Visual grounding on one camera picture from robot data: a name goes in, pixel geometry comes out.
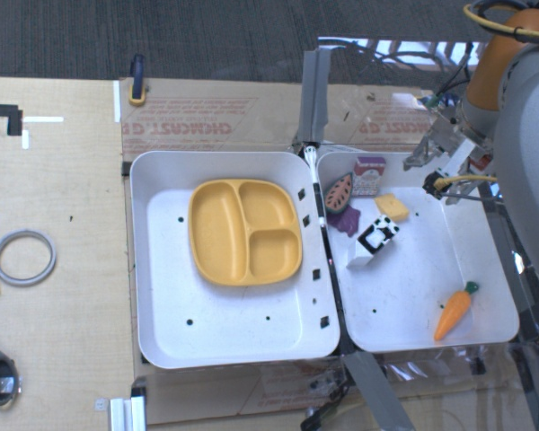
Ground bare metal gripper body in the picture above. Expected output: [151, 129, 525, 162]
[428, 111, 494, 155]

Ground pink and white small carton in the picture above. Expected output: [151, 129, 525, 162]
[352, 155, 387, 198]

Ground yellow toy cheese wedge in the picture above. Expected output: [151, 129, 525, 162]
[373, 192, 411, 224]

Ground toy watermelon slice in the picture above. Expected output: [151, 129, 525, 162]
[323, 172, 355, 216]

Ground black and white milk carton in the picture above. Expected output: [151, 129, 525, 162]
[345, 214, 402, 270]

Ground purple toy grapes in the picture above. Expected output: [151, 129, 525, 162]
[326, 204, 362, 239]

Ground white plastic tray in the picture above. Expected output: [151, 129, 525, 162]
[315, 150, 521, 355]
[128, 150, 342, 371]

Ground orange toy carrot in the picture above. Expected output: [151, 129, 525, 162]
[433, 280, 481, 342]

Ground yellow divided plate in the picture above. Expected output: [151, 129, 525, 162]
[187, 178, 305, 287]

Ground brown cardboard board, red print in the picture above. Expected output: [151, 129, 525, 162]
[119, 76, 522, 427]

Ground black cylinder on white bracket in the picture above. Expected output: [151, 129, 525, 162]
[422, 139, 478, 200]

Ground grey tape roll ring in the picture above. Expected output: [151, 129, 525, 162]
[0, 228, 58, 287]

